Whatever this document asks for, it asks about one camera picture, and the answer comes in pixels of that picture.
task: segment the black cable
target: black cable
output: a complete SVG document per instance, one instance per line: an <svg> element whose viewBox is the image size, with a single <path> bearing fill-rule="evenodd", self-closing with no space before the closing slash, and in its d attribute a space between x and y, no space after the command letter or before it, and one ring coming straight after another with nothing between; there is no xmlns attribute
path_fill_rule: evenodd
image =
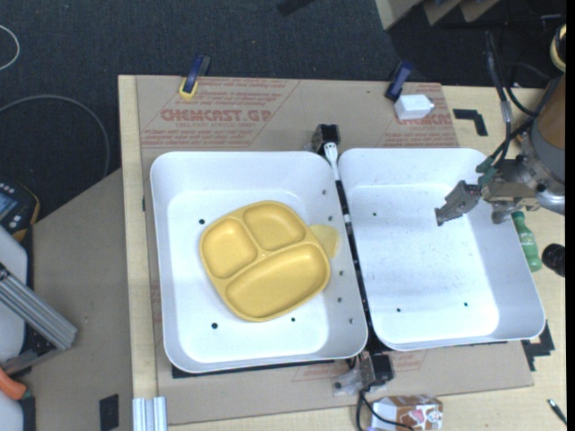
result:
<svg viewBox="0 0 575 431"><path fill-rule="evenodd" d="M540 40L545 39L550 33L552 33L554 30L554 28L549 28L549 29L545 29L541 34L539 34L536 39L535 39L535 43L532 43L530 45L528 45L526 48L524 48L515 58L514 62L511 62L510 65L513 66L516 63L518 63L519 61L521 61L521 59L529 52L533 49L533 46L536 46L536 44L539 43ZM514 78L515 78L515 73L516 73L516 69L513 69L513 72L511 74L511 76L509 77L509 84L513 84L514 83Z"/></svg>
<svg viewBox="0 0 575 431"><path fill-rule="evenodd" d="M515 106L518 109L520 109L523 113L525 113L526 115L529 115L530 117L533 117L533 118L537 118L539 116L538 113L531 111L530 109L525 107L521 102L519 102L519 99L516 97L516 95L513 93L513 91L511 91L511 88L509 86L505 87L505 91L507 91L509 98L515 104Z"/></svg>
<svg viewBox="0 0 575 431"><path fill-rule="evenodd" d="M508 74L511 73L511 71L517 70L517 67L523 67L527 70L530 70L531 72L533 72L537 76L539 76L546 84L551 81L551 76L549 76L548 74L545 74L544 72L542 72L538 68L531 66L531 64L528 64L527 62L508 62L508 66L509 66L507 69Z"/></svg>
<svg viewBox="0 0 575 431"><path fill-rule="evenodd" d="M345 362L348 363L348 367L349 369L353 369L356 366L356 362L357 362L357 357L353 357L351 359L346 359Z"/></svg>
<svg viewBox="0 0 575 431"><path fill-rule="evenodd" d="M64 101L64 102L74 104L76 107L79 107L80 109L85 111L88 115L90 115L93 118L93 120L96 122L96 124L98 125L98 128L101 130L104 144L106 147L106 155L105 155L104 170L103 170L102 178L105 178L108 175L108 171L110 169L110 153L111 153L110 139L108 138L108 133L106 132L106 128L104 127L104 125L102 124L102 122L96 116L96 114L94 112L92 112L90 109L88 109L81 102L75 101L74 99L70 99L70 98L67 98L65 96L58 96L55 94L39 94L36 96L29 96L29 97L25 97L23 99L19 99L19 100L14 101L14 102L10 102L10 103L4 105L3 107L0 107L0 113L5 112L5 111L7 111L13 107L16 107L17 105L24 104L24 103L30 102L30 101Z"/></svg>
<svg viewBox="0 0 575 431"><path fill-rule="evenodd" d="M513 140L515 137L519 136L520 134L523 134L524 132L528 131L528 129L531 127L531 125L533 124L533 119L529 119L528 121L526 121L525 123L523 123L520 127L516 128L510 137L510 140ZM505 141L501 142L500 146L497 147L497 149L495 150L495 152L493 152L491 154L491 158L495 159L497 158L497 155L503 150L503 146L505 145Z"/></svg>
<svg viewBox="0 0 575 431"><path fill-rule="evenodd" d="M497 50L495 49L493 35L489 31L485 32L485 49L487 52L487 67L489 69L489 75L493 82L493 86L500 97L501 112L503 113L503 121L505 122L505 141L503 141L503 147L500 150L500 158L494 164L494 167L498 168L501 163L503 163L503 160L505 160L509 144L511 142L511 110L509 107L509 101L505 95L503 66L497 55Z"/></svg>
<svg viewBox="0 0 575 431"><path fill-rule="evenodd" d="M358 427L358 431L363 431L363 428L361 427L361 420L360 420L360 413L361 413L361 406L362 404L365 402L367 408L369 409L369 411L373 414L374 417L376 417L378 420L383 421L384 423L387 423L388 425L394 425L395 427L401 427L404 429L409 429L411 431L414 431L414 429L412 427L410 427L409 425L404 425L404 423L397 423L396 421L392 421L392 420L388 420L386 418L381 417L375 410L374 408L371 406L371 404L369 403L369 401L366 399L365 396L365 391L367 391L369 389L369 387L367 387L364 390L361 390L359 392L358 395L358 405L356 407L356 426Z"/></svg>

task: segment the blue clamp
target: blue clamp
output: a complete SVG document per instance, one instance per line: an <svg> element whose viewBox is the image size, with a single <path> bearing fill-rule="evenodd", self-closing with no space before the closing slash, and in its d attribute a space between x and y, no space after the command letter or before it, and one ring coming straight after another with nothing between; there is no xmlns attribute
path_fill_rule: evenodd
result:
<svg viewBox="0 0 575 431"><path fill-rule="evenodd" d="M395 69L394 77L392 82L387 87L385 92L385 97L390 101L396 102L399 96L402 94L403 84L407 77L413 70L413 65L409 61L402 61L400 65Z"/></svg>
<svg viewBox="0 0 575 431"><path fill-rule="evenodd" d="M180 86L180 96L190 100L198 89L198 77L208 73L209 63L212 58L203 54L198 54L191 65L188 78L184 78Z"/></svg>

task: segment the dark carpet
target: dark carpet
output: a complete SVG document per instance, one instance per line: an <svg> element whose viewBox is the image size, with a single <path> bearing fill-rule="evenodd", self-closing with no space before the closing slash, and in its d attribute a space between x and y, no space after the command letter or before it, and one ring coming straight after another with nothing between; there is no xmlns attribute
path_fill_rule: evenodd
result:
<svg viewBox="0 0 575 431"><path fill-rule="evenodd" d="M0 174L26 184L46 216L119 168L118 75L186 75L196 53L212 57L213 76L388 80L401 59L410 80L490 85L484 32L492 30L520 86L545 86L558 71L548 43L566 0L504 0L484 26L461 24L458 10L430 26L416 6L389 31L374 0L315 0L292 12L289 0L0 0L0 24L21 55L0 71ZM13 57L0 31L0 66Z"/></svg>

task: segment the small box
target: small box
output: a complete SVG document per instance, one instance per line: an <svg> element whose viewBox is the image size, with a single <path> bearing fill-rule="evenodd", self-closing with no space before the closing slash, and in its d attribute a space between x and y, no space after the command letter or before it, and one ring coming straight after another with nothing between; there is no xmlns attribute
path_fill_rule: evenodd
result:
<svg viewBox="0 0 575 431"><path fill-rule="evenodd" d="M441 429L443 424L443 403L425 394L417 396L389 396L375 402L374 410L381 417L394 423L411 427L414 431ZM373 416L371 426L390 431L404 430L391 423L385 423Z"/></svg>
<svg viewBox="0 0 575 431"><path fill-rule="evenodd" d="M425 94L404 94L394 104L395 113L400 120L425 118L433 107L433 102Z"/></svg>

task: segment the black bracket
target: black bracket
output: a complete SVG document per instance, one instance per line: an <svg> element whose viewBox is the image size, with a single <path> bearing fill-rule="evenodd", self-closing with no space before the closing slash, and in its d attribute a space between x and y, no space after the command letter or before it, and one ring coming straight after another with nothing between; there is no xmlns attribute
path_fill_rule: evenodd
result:
<svg viewBox="0 0 575 431"><path fill-rule="evenodd" d="M553 339L551 338L551 332L549 331L547 322L545 323L543 331L539 335L538 343L532 343L530 340L522 340L522 342L531 372L535 372L536 356L550 356L551 352L555 350L555 345L553 344Z"/></svg>
<svg viewBox="0 0 575 431"><path fill-rule="evenodd" d="M100 400L100 431L119 427L119 396L112 394Z"/></svg>
<svg viewBox="0 0 575 431"><path fill-rule="evenodd" d="M483 121L483 116L477 110L453 109L457 119L471 119L475 123L475 131L478 136L487 136L487 128Z"/></svg>
<svg viewBox="0 0 575 431"><path fill-rule="evenodd" d="M328 142L333 142L336 145L340 142L338 125L317 125L312 136L312 152L324 156L323 145Z"/></svg>

